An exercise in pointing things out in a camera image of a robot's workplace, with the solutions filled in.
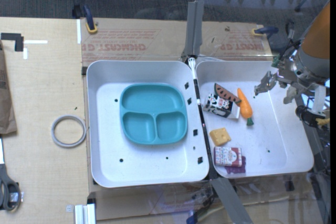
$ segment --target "blue divided plate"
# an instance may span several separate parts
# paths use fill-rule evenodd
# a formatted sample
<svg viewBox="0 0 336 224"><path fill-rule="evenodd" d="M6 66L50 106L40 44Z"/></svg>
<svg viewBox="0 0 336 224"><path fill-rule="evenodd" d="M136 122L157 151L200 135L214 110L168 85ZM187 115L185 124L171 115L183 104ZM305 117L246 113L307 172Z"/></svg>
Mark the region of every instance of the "blue divided plate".
<svg viewBox="0 0 336 224"><path fill-rule="evenodd" d="M124 134L138 144L175 143L187 132L184 98L168 84L128 86L120 97L120 119Z"/></svg>

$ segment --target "table surface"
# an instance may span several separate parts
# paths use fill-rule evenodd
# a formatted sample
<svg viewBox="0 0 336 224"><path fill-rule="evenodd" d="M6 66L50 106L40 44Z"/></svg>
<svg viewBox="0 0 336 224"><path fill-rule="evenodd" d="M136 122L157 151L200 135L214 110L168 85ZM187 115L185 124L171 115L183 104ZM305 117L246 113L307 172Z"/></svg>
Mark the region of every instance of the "table surface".
<svg viewBox="0 0 336 224"><path fill-rule="evenodd" d="M87 146L82 143L74 148L59 147L53 142L50 129L54 120L65 114L85 119L76 20L0 17L0 30L20 33L25 41L47 41L25 44L28 59L23 58L22 52L14 51L13 41L2 41L18 127L17 132L3 135L5 163L9 176L19 182L24 195L16 212L0 211L0 222L73 223L67 206L85 205L89 195ZM65 142L73 142L81 135L80 126L70 121L59 124L56 131ZM291 208L299 208L301 213ZM300 219L305 223L322 223L316 201L301 196L249 205L246 209L256 223L269 223L271 213L285 222ZM180 212L102 223L185 223L186 216L187 212ZM216 218L230 223L223 210L213 213L207 223Z"/></svg>

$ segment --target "yellow sponge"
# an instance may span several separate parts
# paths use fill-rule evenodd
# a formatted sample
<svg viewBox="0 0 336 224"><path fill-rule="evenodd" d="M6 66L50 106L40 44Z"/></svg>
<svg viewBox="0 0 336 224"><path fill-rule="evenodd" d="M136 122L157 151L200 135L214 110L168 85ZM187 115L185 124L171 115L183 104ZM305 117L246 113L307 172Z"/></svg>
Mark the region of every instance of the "yellow sponge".
<svg viewBox="0 0 336 224"><path fill-rule="evenodd" d="M216 146L221 146L226 142L231 141L231 137L225 128L212 130L209 135Z"/></svg>

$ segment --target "scissors handle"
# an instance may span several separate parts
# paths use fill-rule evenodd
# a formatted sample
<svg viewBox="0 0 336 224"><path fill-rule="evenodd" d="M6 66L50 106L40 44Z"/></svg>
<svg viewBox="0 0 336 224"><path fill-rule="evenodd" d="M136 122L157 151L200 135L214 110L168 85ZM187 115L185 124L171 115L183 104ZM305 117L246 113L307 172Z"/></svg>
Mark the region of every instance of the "scissors handle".
<svg viewBox="0 0 336 224"><path fill-rule="evenodd" d="M14 203L11 201L10 192L18 194L18 199ZM0 206L2 204L5 210L12 211L13 209L15 209L20 205L20 202L21 202L21 191L19 185L15 181L10 179L10 177L7 174L5 164L0 164Z"/></svg>

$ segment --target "brown paper bag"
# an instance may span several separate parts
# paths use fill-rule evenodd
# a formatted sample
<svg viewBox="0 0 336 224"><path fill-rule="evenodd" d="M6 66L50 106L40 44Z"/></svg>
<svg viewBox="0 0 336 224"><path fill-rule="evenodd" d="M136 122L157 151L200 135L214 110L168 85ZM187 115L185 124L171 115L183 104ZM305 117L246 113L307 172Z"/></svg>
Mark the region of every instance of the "brown paper bag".
<svg viewBox="0 0 336 224"><path fill-rule="evenodd" d="M6 77L5 54L0 40L0 134L17 130L11 93Z"/></svg>

